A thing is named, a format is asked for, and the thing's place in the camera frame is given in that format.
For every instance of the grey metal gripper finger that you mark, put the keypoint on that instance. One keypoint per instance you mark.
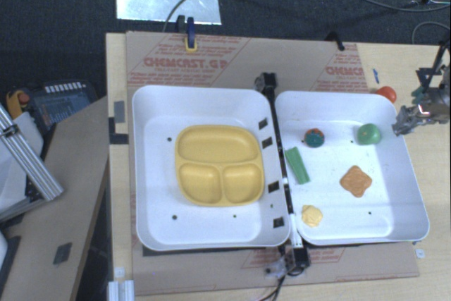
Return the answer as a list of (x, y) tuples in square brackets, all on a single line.
[(401, 121), (417, 119)]

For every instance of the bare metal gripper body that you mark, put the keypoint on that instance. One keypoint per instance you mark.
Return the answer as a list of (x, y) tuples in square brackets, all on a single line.
[(438, 105)]

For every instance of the red tomato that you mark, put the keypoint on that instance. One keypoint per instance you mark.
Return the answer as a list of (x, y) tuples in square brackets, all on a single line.
[(387, 93)]

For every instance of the green round toy fruit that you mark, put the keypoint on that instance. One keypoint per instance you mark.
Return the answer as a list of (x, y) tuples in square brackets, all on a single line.
[(368, 134)]

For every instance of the white plastic tray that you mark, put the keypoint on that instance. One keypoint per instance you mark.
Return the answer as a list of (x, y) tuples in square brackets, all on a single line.
[(394, 187), (158, 222)]

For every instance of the orange biscuit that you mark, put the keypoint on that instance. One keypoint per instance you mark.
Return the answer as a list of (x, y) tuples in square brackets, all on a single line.
[(356, 181)]

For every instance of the teal and orange round toy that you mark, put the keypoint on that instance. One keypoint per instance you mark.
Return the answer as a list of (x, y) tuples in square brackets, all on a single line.
[(314, 138)]

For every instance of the green celery stick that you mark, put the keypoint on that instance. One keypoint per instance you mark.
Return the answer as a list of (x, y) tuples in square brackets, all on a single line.
[(297, 165)]

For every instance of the thin black and white rod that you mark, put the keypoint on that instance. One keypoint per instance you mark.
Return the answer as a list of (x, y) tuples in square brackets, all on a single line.
[(280, 148)]

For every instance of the yellow lumpy toy food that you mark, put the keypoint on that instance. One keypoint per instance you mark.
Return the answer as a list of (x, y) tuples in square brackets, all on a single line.
[(311, 215)]

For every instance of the yellow divided plate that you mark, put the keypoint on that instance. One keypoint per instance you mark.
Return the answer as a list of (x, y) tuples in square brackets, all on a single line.
[(218, 151)]

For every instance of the brown cardboard board red print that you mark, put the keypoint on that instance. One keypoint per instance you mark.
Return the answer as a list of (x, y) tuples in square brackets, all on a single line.
[(225, 56)]

